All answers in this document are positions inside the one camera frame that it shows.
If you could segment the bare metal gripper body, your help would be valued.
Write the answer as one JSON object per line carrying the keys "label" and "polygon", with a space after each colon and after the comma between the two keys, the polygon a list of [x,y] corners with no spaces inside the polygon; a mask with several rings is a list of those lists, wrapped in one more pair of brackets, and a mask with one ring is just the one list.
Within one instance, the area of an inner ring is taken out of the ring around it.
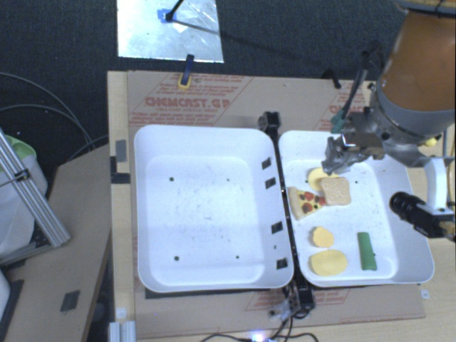
{"label": "bare metal gripper body", "polygon": [[407,167],[424,167],[430,158],[419,151],[427,138],[402,129],[381,113],[352,113],[342,130],[344,152],[359,152],[362,161],[389,156]]}

